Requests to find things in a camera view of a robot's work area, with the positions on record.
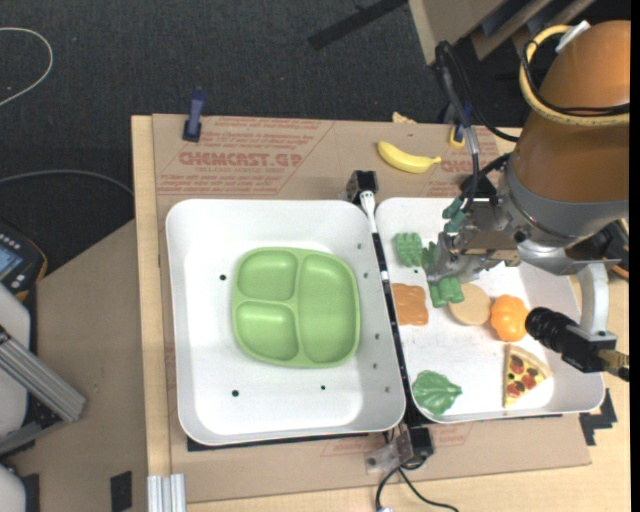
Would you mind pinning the yellow banana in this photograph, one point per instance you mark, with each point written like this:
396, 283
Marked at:
407, 160

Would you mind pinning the white plastic tray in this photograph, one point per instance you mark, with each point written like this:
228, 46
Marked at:
465, 350
210, 310

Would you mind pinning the thin black and white rod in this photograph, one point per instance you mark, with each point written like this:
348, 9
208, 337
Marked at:
385, 270

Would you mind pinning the black cylinder on white bracket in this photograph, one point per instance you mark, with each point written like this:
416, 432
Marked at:
580, 345

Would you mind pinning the brown cardboard board red print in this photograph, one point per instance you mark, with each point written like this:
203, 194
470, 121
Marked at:
250, 165

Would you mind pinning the green lettuce leaf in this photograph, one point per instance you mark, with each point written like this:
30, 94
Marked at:
434, 392

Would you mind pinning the orange toy pumpkin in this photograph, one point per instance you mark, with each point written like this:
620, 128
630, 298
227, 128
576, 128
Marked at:
507, 320

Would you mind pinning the beige round biscuit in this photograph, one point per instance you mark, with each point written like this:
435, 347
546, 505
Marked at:
470, 306

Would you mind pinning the small pale yellow piece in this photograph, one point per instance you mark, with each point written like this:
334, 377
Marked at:
401, 119

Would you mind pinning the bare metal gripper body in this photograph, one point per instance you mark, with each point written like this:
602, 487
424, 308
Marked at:
487, 232

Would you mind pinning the green divided plate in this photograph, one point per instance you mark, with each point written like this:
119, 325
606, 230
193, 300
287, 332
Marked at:
320, 300

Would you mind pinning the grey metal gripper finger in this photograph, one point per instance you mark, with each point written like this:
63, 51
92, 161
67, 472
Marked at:
442, 260
472, 269

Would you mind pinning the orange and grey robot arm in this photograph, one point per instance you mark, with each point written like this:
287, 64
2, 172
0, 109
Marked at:
575, 150

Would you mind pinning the orange toast slice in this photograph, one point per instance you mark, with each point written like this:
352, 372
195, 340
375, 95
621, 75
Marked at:
410, 305

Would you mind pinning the toy pizza slice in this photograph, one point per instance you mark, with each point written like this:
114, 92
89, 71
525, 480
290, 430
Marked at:
520, 372

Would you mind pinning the green toy bean bundle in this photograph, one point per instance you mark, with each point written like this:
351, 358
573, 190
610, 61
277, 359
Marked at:
445, 294
407, 250

